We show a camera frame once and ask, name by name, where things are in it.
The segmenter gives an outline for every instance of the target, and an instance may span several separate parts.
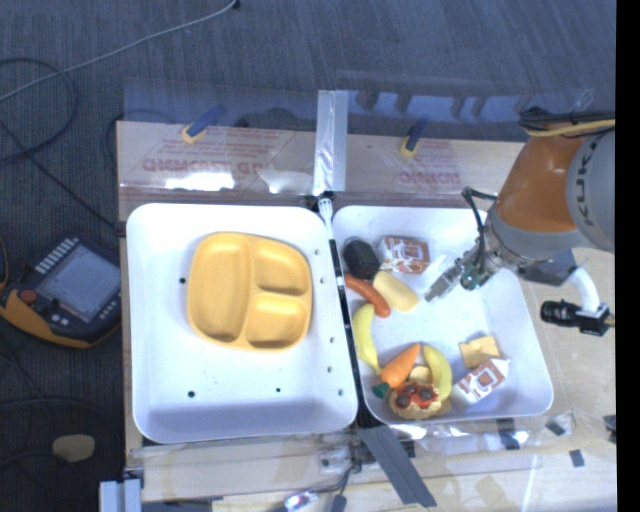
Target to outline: banana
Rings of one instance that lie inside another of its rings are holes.
[[[380,375],[382,369],[378,363],[378,352],[371,337],[371,322],[373,321],[374,315],[375,308],[373,304],[367,303],[355,312],[351,323],[358,357],[371,366],[376,372],[376,375]]]
[[[432,383],[440,392],[440,401],[444,402],[449,398],[453,385],[451,365],[444,354],[433,345],[425,344],[422,353],[431,369]]]

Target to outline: dark floor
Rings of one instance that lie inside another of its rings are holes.
[[[228,5],[0,3],[0,236],[10,279],[66,233],[117,250],[111,128],[138,106],[131,84],[350,89],[374,110],[381,92],[424,96],[448,102],[425,133],[435,138],[524,140],[518,109],[533,104],[615,109],[615,2],[241,0],[210,17]],[[406,127],[400,114],[351,122],[371,133]],[[123,449],[121,341],[116,332],[74,350],[0,320],[0,510],[97,510],[98,483],[119,476]],[[51,440],[78,425],[98,441],[95,456],[55,461]]]

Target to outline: yellow plate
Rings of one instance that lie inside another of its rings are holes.
[[[305,337],[311,271],[304,255],[271,238],[214,233],[191,263],[187,316],[205,340],[244,350],[283,350]]]

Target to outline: blue and yellow clip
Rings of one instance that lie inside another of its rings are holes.
[[[420,136],[427,127],[429,120],[426,117],[418,119],[404,139],[402,139],[402,146],[400,146],[400,153],[407,158],[411,158],[418,151],[418,142],[420,142]]]
[[[207,133],[207,127],[216,124],[218,118],[224,114],[222,105],[215,105],[202,114],[193,123],[182,129],[182,140],[188,144],[193,144]]]

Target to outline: hot dog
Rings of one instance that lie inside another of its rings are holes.
[[[344,275],[344,284],[350,290],[353,290],[363,299],[373,305],[373,308],[381,318],[387,318],[391,314],[391,308],[385,298],[376,290],[373,285],[364,279],[358,279],[351,274]]]

